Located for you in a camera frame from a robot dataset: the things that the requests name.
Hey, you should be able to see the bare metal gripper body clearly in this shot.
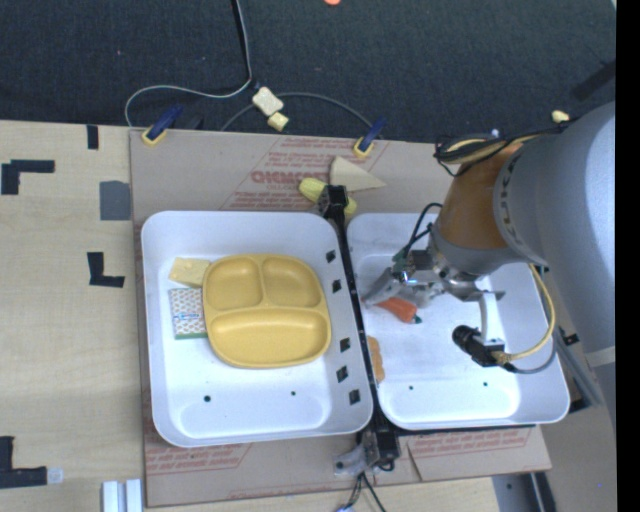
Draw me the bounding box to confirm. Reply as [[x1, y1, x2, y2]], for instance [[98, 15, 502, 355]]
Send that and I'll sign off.
[[392, 248, 495, 302]]

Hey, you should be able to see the orange carrot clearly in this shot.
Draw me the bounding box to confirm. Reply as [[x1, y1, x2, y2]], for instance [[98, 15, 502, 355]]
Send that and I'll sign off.
[[376, 296, 424, 326]]

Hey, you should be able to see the orange biscuit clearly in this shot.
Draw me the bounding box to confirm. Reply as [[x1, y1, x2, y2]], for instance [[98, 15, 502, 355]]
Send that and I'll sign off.
[[366, 335, 388, 386]]

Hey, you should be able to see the white plastic tray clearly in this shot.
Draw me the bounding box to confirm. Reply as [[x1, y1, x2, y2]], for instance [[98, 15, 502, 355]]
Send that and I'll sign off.
[[140, 209, 376, 448], [345, 212, 572, 432]]

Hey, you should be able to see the beige triangular slice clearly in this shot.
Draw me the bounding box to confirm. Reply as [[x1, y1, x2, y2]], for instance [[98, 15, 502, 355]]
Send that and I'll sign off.
[[328, 155, 388, 194]]

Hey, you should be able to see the yellow divided plate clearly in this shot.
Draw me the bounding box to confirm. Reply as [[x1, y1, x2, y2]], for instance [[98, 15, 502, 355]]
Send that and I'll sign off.
[[201, 253, 333, 370]]

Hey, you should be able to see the yellow corn cob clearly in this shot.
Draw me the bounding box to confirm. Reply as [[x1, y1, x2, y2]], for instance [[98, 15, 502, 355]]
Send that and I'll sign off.
[[298, 177, 359, 218]]

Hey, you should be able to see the yellow cheese wedge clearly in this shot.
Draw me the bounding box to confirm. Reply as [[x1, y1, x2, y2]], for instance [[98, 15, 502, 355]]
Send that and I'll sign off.
[[167, 256, 212, 290]]

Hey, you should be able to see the white orange patterned packet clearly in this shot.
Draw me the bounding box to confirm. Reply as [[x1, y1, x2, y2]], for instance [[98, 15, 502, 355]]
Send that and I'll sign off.
[[166, 287, 209, 342]]

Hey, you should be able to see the brown cardboard board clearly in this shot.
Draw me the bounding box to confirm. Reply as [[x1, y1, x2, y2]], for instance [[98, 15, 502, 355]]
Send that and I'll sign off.
[[128, 128, 553, 509]]

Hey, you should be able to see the pale bread slice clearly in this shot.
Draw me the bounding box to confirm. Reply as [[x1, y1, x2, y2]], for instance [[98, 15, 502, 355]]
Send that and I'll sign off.
[[250, 86, 285, 116]]

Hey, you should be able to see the black cylinder on white bracket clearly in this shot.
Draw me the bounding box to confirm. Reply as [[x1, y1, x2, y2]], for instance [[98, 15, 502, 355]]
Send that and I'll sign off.
[[451, 289, 507, 369]]

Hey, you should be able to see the black block with wires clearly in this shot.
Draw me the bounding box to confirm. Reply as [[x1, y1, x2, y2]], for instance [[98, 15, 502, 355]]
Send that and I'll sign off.
[[318, 183, 350, 220], [358, 427, 402, 472]]

